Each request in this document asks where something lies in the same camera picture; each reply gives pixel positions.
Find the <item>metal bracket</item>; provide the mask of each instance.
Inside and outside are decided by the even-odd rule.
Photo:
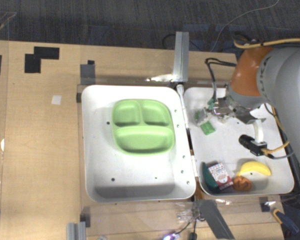
[[[172,82],[188,81],[189,32],[176,32]]]
[[[86,223],[68,223],[66,226],[66,240],[86,240]]]

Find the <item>yellow banana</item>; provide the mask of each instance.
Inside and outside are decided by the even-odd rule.
[[[245,162],[241,166],[240,171],[238,172],[237,175],[240,176],[243,173],[252,172],[252,171],[259,172],[267,176],[271,175],[271,171],[269,167],[263,164],[262,162],[258,162],[258,161]]]

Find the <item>white paper piece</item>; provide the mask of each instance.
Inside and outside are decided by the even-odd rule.
[[[62,95],[53,95],[51,104],[52,105],[61,105]]]

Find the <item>divided green plate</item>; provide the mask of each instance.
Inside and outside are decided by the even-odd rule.
[[[112,135],[125,154],[155,155],[175,145],[175,131],[169,109],[152,99],[124,99],[112,109]]]

